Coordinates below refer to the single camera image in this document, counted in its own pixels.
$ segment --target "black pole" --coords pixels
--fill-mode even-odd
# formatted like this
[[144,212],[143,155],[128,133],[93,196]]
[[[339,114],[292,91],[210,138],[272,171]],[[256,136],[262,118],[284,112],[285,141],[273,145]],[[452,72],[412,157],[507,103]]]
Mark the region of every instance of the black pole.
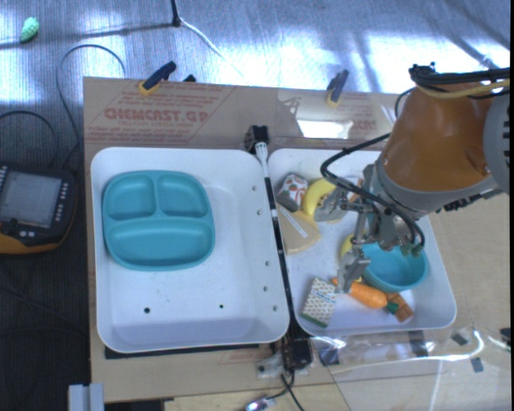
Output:
[[171,1],[171,10],[173,12],[173,21],[171,22],[171,24],[173,24],[173,26],[175,27],[180,27],[181,26],[181,17],[179,16],[179,12],[177,11],[177,3],[175,0],[170,0]]

